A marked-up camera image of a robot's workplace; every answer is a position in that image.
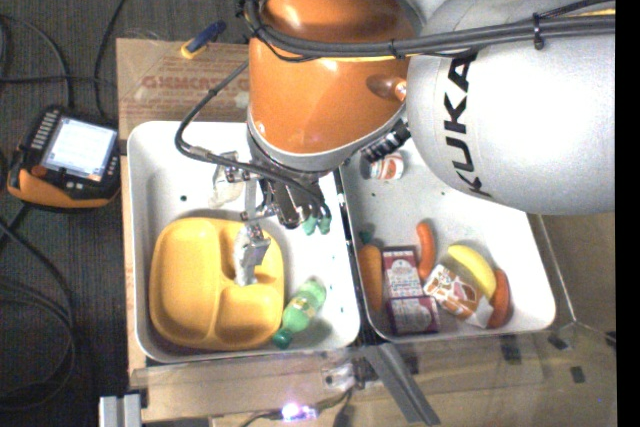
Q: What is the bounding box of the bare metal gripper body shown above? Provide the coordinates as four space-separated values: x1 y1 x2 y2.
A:
223 162 327 231

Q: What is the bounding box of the yellow divided plate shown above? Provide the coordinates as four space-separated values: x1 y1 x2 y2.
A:
148 216 286 351

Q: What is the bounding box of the green plastic bottle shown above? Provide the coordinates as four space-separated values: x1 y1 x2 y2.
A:
272 278 329 350

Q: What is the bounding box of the white and red small can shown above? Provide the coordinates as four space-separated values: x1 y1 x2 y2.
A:
369 151 405 182

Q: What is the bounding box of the orange carrot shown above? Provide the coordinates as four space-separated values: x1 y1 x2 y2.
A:
357 229 385 314

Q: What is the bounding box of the white plastic tray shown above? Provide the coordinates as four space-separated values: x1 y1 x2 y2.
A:
126 119 362 364
337 134 557 344

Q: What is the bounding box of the red and white carton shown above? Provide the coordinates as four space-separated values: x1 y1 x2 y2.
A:
380 245 424 301

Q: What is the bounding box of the orange sausage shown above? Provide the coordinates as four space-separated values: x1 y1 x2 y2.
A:
416 220 438 281
487 268 512 330

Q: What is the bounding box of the maroon carton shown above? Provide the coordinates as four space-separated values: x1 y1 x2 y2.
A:
385 295 442 336

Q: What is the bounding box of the white and orange packet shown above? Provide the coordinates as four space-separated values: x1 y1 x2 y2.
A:
422 263 495 330

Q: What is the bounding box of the yellow banana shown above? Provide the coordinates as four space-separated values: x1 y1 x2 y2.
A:
447 243 498 300

